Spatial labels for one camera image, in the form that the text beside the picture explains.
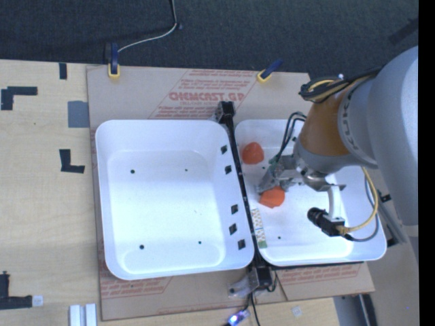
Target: white tray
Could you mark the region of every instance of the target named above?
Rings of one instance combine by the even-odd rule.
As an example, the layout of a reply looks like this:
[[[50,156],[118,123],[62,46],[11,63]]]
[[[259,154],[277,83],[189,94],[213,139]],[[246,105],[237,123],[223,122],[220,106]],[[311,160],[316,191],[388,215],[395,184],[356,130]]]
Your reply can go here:
[[[286,120],[247,120],[236,127],[236,141],[241,151],[253,141],[264,150],[265,159],[255,165],[242,164],[243,177],[251,212],[254,212],[256,235],[260,253],[275,266],[300,266],[312,264],[334,264],[353,261],[369,261],[381,258],[386,251],[385,235],[379,226],[377,235],[368,242],[350,242],[341,237],[328,237],[307,219],[307,211],[312,207],[329,208],[326,192],[316,192],[303,186],[292,186],[285,194],[281,206],[273,209],[259,203],[260,196],[255,186],[268,168],[268,160],[281,145]],[[302,124],[296,123],[298,135]],[[291,154],[293,142],[287,146],[284,154]],[[360,167],[345,167],[330,175],[330,183],[345,184],[341,192],[343,217],[347,226],[358,225],[372,212],[364,189],[364,174]],[[375,230],[372,221],[365,228],[352,233],[356,238],[370,236]]]
[[[133,280],[248,265],[249,224],[223,127],[112,120],[96,134],[105,261]]]

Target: wooden table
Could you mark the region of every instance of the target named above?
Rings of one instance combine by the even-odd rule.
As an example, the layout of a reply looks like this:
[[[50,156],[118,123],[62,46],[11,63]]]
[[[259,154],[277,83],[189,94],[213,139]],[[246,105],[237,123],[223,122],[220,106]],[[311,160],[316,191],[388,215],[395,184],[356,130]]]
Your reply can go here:
[[[0,325],[67,325],[70,305],[97,304],[99,273],[88,128],[69,128],[67,103],[87,102],[86,65],[0,60],[0,88],[37,86],[0,111],[0,271],[11,296],[42,295],[43,306],[0,310]],[[59,149],[71,150],[80,173],[62,173]],[[302,315],[292,308],[298,306]],[[99,325],[223,325],[212,310],[103,322]],[[262,326],[337,326],[332,298],[257,307]],[[256,325],[253,317],[242,325]]]

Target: orange object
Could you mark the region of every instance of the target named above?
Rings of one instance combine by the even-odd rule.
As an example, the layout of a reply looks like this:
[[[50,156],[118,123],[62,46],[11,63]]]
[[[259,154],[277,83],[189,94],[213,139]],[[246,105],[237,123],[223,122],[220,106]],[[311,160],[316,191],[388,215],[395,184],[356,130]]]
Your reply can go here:
[[[264,191],[260,197],[260,204],[263,204],[269,208],[280,206],[284,203],[285,192],[279,186],[275,186],[273,189]]]
[[[264,151],[259,143],[253,142],[245,146],[242,151],[242,161],[246,164],[257,164],[263,161]]]

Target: blue clip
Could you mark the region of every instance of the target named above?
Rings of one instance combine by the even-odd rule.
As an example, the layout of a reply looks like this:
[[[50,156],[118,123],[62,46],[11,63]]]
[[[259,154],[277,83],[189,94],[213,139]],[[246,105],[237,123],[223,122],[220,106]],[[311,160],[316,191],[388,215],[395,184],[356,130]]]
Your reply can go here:
[[[257,80],[261,83],[268,81],[272,75],[272,72],[277,70],[281,66],[282,63],[283,63],[283,61],[281,59],[277,59],[267,69],[265,69],[257,74]]]
[[[118,63],[118,44],[112,42],[110,44],[110,63],[108,66],[109,76],[117,78],[120,76],[120,65]]]

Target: cardboard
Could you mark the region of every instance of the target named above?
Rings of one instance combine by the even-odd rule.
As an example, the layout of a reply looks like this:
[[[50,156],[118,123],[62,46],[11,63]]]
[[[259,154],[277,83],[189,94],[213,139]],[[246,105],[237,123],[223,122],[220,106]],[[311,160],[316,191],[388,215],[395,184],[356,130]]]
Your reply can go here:
[[[307,113],[310,103],[298,97],[309,81],[305,73],[273,73],[266,83],[255,71],[121,67],[118,79],[107,66],[88,66],[88,100],[94,177],[94,201],[99,249],[103,320],[172,314],[244,306],[244,298],[229,298],[228,285],[245,270],[169,278],[124,281],[113,276],[104,261],[95,131],[107,120],[209,119],[219,101],[233,101],[234,123],[248,119],[287,119],[293,111]],[[257,296],[259,304],[305,300],[374,291],[365,263],[277,271],[273,293]]]

